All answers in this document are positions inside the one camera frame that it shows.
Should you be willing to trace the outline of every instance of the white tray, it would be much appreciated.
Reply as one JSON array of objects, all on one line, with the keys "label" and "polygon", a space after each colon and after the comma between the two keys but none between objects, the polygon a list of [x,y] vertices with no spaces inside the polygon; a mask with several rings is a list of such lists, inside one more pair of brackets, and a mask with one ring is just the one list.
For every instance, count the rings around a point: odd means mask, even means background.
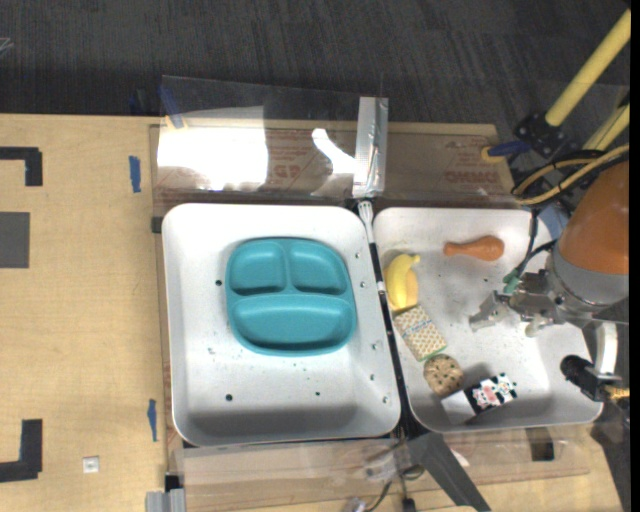
[{"label": "white tray", "polygon": [[[524,257],[529,240],[529,218],[521,210],[389,208],[376,216],[374,234],[383,267],[400,252],[419,254],[413,268],[418,277],[419,301],[448,343],[444,353],[465,371],[464,385],[505,372],[517,383],[518,399],[478,416],[472,424],[455,426],[422,375],[423,365],[409,352],[396,331],[402,370],[414,416],[438,432],[532,427],[593,421],[602,409],[566,381],[560,362],[568,354],[589,358],[582,332],[571,325],[543,329],[537,338],[524,334],[525,324],[514,313],[502,323],[473,332],[468,318],[492,290],[501,291],[502,278]],[[505,242],[497,261],[446,257],[448,241],[467,242],[495,235]],[[540,223],[537,244],[549,240]],[[544,266],[545,254],[528,269]]]},{"label": "white tray", "polygon": [[[376,437],[400,403],[364,226],[343,208],[185,204],[162,224],[173,418],[195,445]],[[224,283],[242,242],[302,237],[344,260],[357,327],[335,352],[262,355],[233,336]]]}]

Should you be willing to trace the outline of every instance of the teal divided plate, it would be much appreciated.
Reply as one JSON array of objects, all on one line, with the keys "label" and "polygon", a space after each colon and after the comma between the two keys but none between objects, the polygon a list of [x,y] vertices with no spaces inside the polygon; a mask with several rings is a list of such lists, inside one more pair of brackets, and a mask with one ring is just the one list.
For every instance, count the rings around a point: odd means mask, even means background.
[{"label": "teal divided plate", "polygon": [[356,328],[347,268],[336,251],[313,240],[243,243],[227,263],[225,292],[233,334],[261,354],[326,354]]}]

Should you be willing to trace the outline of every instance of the yellow banana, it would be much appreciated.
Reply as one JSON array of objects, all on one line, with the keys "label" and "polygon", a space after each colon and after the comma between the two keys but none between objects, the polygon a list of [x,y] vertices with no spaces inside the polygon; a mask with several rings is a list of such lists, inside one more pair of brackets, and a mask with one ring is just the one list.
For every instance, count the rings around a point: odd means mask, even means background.
[{"label": "yellow banana", "polygon": [[418,280],[411,266],[419,261],[418,255],[401,254],[384,270],[389,305],[394,311],[418,303]]}]

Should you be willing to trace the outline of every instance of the yellow cable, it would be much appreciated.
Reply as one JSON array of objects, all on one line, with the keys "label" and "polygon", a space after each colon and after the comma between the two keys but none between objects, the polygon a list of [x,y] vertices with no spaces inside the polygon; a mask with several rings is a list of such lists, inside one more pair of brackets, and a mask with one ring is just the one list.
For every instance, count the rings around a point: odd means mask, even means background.
[{"label": "yellow cable", "polygon": [[623,153],[626,153],[628,151],[629,151],[629,144],[625,144],[624,146],[620,146],[619,148],[616,148],[616,149],[614,149],[612,151],[609,151],[605,155],[602,155],[600,158],[596,158],[591,163],[585,165],[579,171],[574,172],[571,176],[568,176],[563,181],[558,183],[558,185],[553,187],[551,190],[548,190],[544,194],[540,194],[538,196],[530,197],[530,198],[527,198],[527,199],[516,199],[516,201],[519,204],[523,205],[523,206],[528,206],[528,205],[532,205],[532,204],[542,203],[542,202],[546,201],[547,199],[551,199],[552,197],[554,197],[555,195],[557,195],[560,192],[562,192],[563,190],[565,190],[567,187],[569,187],[570,185],[575,183],[577,180],[579,180],[580,178],[582,178],[586,174],[588,174],[591,171],[593,171],[594,169],[597,169],[598,167],[600,167],[602,164],[605,164],[605,163],[609,162],[610,160],[612,160],[612,159],[614,159],[614,158],[616,158],[616,157],[618,157],[618,156],[620,156]]},{"label": "yellow cable", "polygon": [[551,126],[560,126],[631,38],[631,9],[627,9],[584,63],[571,83],[545,115]]},{"label": "yellow cable", "polygon": [[524,180],[522,183],[520,183],[520,185],[514,188],[513,193],[517,196],[523,194],[524,191],[529,188],[529,185],[531,185],[534,181],[555,169],[562,169],[563,167],[569,167],[571,165],[588,164],[589,162],[593,162],[593,158],[575,158],[573,160],[564,160],[562,162],[556,162],[555,164],[545,165],[541,169],[534,172],[531,176],[528,176],[526,180]]}]

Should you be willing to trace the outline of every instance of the wire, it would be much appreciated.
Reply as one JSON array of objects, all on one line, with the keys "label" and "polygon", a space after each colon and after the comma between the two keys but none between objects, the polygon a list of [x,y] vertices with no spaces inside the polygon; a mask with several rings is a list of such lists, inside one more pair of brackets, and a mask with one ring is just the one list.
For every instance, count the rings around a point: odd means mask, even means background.
[{"label": "wire", "polygon": [[402,498],[407,498],[407,482],[403,477],[400,477],[400,485],[402,486]]},{"label": "wire", "polygon": [[539,180],[546,174],[549,174],[551,171],[555,171],[556,169],[562,169],[563,167],[570,167],[573,165],[588,164],[591,162],[593,162],[593,158],[575,158],[572,160],[561,160],[559,162],[545,165],[544,167],[527,177],[527,179],[520,183],[520,185],[518,185],[516,188],[514,188],[513,193],[517,196],[522,195],[534,181]]},{"label": "wire", "polygon": [[[568,176],[567,178],[565,178],[564,180],[562,180],[560,183],[558,183],[558,185],[556,185],[555,187],[553,187],[551,190],[548,190],[547,192],[544,192],[543,194],[537,195],[535,197],[530,197],[530,198],[518,198],[517,201],[518,203],[520,203],[523,206],[528,206],[528,205],[537,205],[540,203],[543,203],[555,196],[557,196],[558,194],[560,194],[561,192],[563,192],[564,190],[566,190],[568,187],[570,187],[571,185],[573,185],[575,182],[577,182],[579,179],[583,178],[584,176],[586,176],[588,173],[590,173],[591,171],[597,170],[599,169],[601,166],[606,165],[608,163],[611,163],[612,160],[617,159],[619,157],[622,157],[625,155],[625,153],[629,152],[629,144],[625,144],[624,146],[620,146],[619,148],[616,148],[612,151],[609,151],[608,153],[604,154],[603,156],[596,158],[593,161],[590,161],[590,163],[588,163],[587,165],[585,165],[584,167],[582,167],[580,170],[574,172],[573,174],[571,174],[570,176]],[[575,165],[574,164],[569,164],[568,162],[571,162],[570,160],[565,161],[565,162],[559,162],[557,164],[552,164],[552,165],[556,165],[555,168],[559,168],[558,166],[561,167],[565,167],[568,165]],[[522,193],[524,192],[524,190],[536,179],[538,179],[540,176],[543,176],[544,174],[547,174],[548,172],[550,172],[552,169],[547,169],[549,166],[545,166],[542,169],[540,169],[540,171],[537,171],[536,173],[534,173],[533,175],[529,176],[529,178],[527,178],[523,183],[521,183],[518,187],[516,187],[514,189],[514,194],[515,195],[522,195]]]},{"label": "wire", "polygon": [[424,475],[424,471],[424,468],[420,465],[411,466],[402,473],[401,478],[403,481],[407,480],[409,482],[413,482]]},{"label": "wire", "polygon": [[516,268],[520,270],[520,274],[522,275],[522,272],[524,272],[524,269],[526,268],[527,264],[533,259],[535,258],[538,254],[540,254],[543,251],[550,251],[553,246],[555,245],[556,241],[552,240],[551,242],[547,242],[546,244],[542,244],[541,246],[537,247],[535,250],[531,251],[520,263],[520,265],[518,265]]},{"label": "wire", "polygon": [[376,502],[373,505],[366,508],[365,512],[373,512],[375,509],[377,509],[380,506],[380,503],[383,502],[383,500],[387,497],[387,494],[389,493],[389,489],[391,488],[391,483],[392,481],[389,480],[386,484],[384,484],[384,487],[382,488],[382,492],[380,493],[380,497],[376,500]]},{"label": "wire", "polygon": [[533,244],[538,236],[538,215],[540,215],[540,210],[531,210],[531,222],[529,223],[529,245],[527,246],[525,259],[530,257],[531,251],[533,250]]}]

